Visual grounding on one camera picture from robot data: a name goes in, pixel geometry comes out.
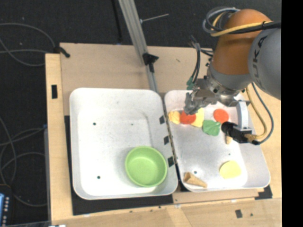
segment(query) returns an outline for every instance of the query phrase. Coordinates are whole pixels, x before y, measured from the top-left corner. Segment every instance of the green bowl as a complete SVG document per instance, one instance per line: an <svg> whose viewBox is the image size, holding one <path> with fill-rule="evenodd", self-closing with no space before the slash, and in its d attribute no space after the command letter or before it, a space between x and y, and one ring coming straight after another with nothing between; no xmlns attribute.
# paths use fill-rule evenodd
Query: green bowl
<svg viewBox="0 0 303 227"><path fill-rule="evenodd" d="M149 146L139 146L128 152L125 169L128 177L142 187L161 184L167 174L165 158L159 151Z"/></svg>

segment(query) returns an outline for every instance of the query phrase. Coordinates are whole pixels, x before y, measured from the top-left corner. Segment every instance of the wooden table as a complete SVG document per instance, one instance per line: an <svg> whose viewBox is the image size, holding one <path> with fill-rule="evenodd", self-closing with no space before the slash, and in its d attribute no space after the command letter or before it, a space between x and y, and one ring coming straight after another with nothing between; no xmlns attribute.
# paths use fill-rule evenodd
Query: wooden table
<svg viewBox="0 0 303 227"><path fill-rule="evenodd" d="M70 55L47 54L46 88L50 209L52 224L68 226L280 226L282 224L281 186L281 102L260 91L275 119L272 137L262 145L271 173L272 199L255 200L263 189L218 192L181 192L173 194L174 204L127 210L113 210L74 216L64 116L69 115L69 95L79 87L148 89L144 66L140 65L133 46L62 43ZM159 56L155 77L159 92L184 90L196 64L192 48L149 47ZM199 77L206 74L208 57L201 55ZM253 95L255 104L270 125L267 113ZM262 132L252 108L255 129Z"/></svg>

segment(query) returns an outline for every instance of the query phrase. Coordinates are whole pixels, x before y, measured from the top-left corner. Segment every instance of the silver bracket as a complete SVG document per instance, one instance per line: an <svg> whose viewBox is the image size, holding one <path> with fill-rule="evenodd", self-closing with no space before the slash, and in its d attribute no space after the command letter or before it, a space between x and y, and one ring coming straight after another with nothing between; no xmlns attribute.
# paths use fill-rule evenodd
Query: silver bracket
<svg viewBox="0 0 303 227"><path fill-rule="evenodd" d="M134 0L118 0L128 32L132 39L133 45L135 47L136 53L139 56L140 62L145 66L143 55L148 53L145 37L143 34L141 22L138 16L136 5ZM150 67L146 67L146 73L148 77L148 82L150 89L158 93L158 87L155 79L154 72L150 71Z"/></svg>

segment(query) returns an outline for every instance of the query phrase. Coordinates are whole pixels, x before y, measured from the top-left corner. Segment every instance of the green plate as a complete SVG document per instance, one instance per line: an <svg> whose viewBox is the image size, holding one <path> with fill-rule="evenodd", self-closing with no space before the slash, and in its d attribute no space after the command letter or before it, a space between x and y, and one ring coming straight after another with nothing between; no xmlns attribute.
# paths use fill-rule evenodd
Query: green plate
<svg viewBox="0 0 303 227"><path fill-rule="evenodd" d="M153 147L133 148L126 156L125 169L128 177L142 187L154 187L162 183L167 174L163 155Z"/></svg>

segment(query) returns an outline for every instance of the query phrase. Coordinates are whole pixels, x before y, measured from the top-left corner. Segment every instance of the white tray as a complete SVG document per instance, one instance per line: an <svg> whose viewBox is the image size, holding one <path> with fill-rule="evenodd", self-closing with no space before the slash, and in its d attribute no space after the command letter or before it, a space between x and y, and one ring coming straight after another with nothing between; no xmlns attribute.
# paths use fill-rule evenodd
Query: white tray
<svg viewBox="0 0 303 227"><path fill-rule="evenodd" d="M175 90L165 95L165 107L170 111L182 111L185 106L186 92ZM213 112L223 108L230 116L229 121L238 124L236 107L226 107L221 103L204 108L205 120L214 120ZM249 127L253 129L249 118ZM214 191L224 189L263 188L269 184L270 173L267 168L261 146L249 143L239 144L232 141L226 145L225 135L220 130L218 136L205 134L201 127L175 124L169 122L172 145L175 149L181 181L192 192ZM241 175L231 179L220 176L220 166L236 160L241 168ZM208 184L207 188L183 182L185 172L191 172Z"/></svg>
<svg viewBox="0 0 303 227"><path fill-rule="evenodd" d="M156 187L132 183L125 157L137 146L173 156L163 103L150 90L78 88L70 96L72 180L82 198L114 199L169 195L178 186L175 165Z"/></svg>

